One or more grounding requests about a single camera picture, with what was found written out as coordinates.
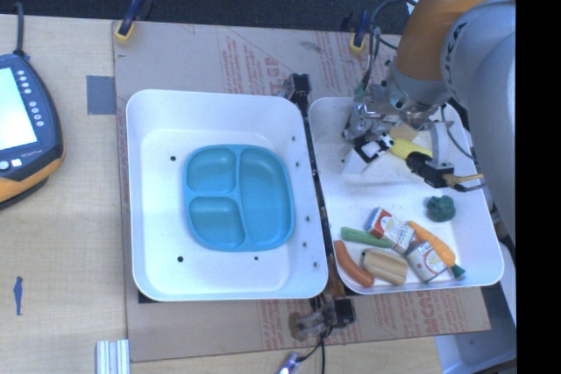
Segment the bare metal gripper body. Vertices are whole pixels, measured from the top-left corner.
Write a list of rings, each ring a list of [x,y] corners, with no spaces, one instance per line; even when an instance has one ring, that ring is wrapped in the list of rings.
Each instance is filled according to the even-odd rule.
[[[444,83],[362,83],[356,90],[350,114],[351,130],[390,130],[406,124],[419,130],[445,103]]]

